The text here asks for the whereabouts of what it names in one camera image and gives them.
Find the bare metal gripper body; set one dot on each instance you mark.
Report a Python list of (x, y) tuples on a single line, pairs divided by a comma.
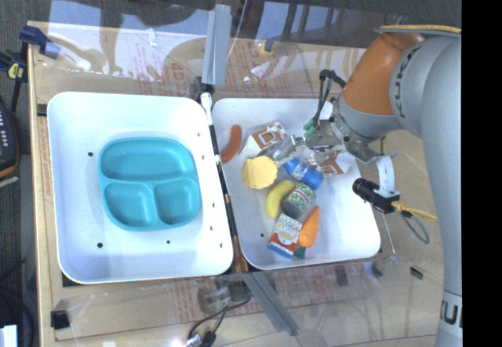
[(328, 136)]

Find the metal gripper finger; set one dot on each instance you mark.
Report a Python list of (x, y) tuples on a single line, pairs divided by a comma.
[(301, 142), (283, 149)]

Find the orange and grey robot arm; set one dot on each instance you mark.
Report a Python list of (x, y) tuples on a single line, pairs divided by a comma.
[(427, 102)]

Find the orange and white carton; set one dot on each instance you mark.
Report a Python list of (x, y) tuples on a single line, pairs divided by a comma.
[(266, 137), (333, 166)]

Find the blue bottle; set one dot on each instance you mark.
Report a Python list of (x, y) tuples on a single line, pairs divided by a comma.
[(308, 174)]

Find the yellow biscuit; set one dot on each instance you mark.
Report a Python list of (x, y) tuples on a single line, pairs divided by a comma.
[(259, 172)]

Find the yellow banana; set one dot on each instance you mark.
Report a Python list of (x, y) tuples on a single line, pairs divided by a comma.
[(276, 198)]

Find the orange sausage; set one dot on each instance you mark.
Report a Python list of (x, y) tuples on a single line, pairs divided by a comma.
[(232, 145)]

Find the green and white can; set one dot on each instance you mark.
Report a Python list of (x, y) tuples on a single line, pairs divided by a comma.
[(300, 200)]

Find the orange carrot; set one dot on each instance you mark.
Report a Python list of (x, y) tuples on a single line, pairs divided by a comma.
[(310, 231)]

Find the red blue and white carton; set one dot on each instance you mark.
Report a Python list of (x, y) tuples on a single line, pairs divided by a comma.
[(285, 236)]

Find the white plastic tray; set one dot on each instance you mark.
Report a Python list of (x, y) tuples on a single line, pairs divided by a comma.
[(345, 227), (78, 196)]

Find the blue divided plate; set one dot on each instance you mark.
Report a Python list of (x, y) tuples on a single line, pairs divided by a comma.
[(149, 184)]

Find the brown cardboard board red print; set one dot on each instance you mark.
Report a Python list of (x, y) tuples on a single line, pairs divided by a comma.
[(129, 63)]

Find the black cylinder on white bracket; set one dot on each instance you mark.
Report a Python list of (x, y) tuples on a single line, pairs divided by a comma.
[(372, 191)]

